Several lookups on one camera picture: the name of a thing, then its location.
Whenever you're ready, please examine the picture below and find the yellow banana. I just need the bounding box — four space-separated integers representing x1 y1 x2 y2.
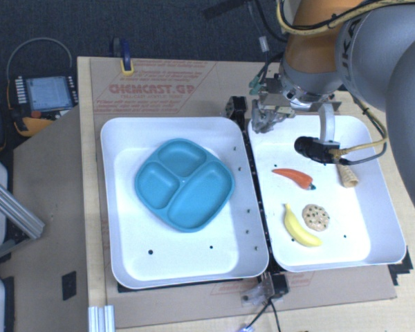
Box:
283 203 323 248

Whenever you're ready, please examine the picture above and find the white plastic tray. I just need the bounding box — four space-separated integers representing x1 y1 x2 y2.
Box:
247 114 407 273
100 116 270 290

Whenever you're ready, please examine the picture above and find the black cylinder on white bracket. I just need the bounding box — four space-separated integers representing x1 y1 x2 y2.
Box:
293 103 342 166

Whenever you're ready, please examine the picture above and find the tan chocolate chip biscuit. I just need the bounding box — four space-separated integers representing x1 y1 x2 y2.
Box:
301 203 331 232

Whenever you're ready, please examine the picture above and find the orange carrot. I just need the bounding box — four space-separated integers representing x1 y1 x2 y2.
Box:
271 167 317 191

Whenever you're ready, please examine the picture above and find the black block with thin wires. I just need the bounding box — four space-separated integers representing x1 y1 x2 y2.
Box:
241 273 291 306
225 95 248 125

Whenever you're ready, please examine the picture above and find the blue divided plate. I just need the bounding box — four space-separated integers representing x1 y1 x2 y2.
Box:
134 138 236 234

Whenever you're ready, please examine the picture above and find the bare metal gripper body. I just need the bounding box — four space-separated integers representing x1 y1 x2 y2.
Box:
258 76 334 118

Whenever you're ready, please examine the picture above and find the tan waffle cone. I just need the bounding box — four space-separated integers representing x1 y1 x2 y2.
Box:
336 162 360 189

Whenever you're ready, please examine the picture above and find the brown cardboard board red print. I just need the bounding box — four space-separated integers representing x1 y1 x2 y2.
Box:
89 57 398 329

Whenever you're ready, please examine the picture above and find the thin black rod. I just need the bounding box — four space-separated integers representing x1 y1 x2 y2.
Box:
239 115 275 277

